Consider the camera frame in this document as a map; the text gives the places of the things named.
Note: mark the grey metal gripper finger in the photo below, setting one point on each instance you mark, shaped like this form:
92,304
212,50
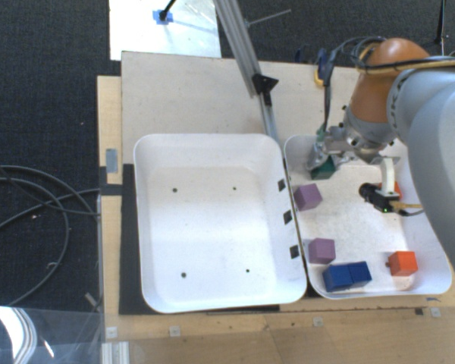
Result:
317,157
342,160

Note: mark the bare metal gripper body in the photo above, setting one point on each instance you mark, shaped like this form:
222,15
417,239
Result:
354,142

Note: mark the green cube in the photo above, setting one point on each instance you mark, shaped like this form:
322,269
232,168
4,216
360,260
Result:
324,173

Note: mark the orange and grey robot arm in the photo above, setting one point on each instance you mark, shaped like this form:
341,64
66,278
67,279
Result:
432,135

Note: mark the purple cube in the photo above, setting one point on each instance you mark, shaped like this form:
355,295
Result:
308,197
321,251

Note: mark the orange cube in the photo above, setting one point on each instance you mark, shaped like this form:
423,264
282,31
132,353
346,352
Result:
403,263
396,189

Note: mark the white plastic tray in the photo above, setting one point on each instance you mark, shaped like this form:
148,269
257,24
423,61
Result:
356,226
212,222

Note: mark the blue cube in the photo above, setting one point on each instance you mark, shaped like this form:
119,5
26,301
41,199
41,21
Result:
361,273
337,278

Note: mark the pale wood board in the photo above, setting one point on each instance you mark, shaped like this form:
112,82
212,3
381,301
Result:
197,101

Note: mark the black cylinder on white bracket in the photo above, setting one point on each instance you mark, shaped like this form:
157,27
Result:
379,197

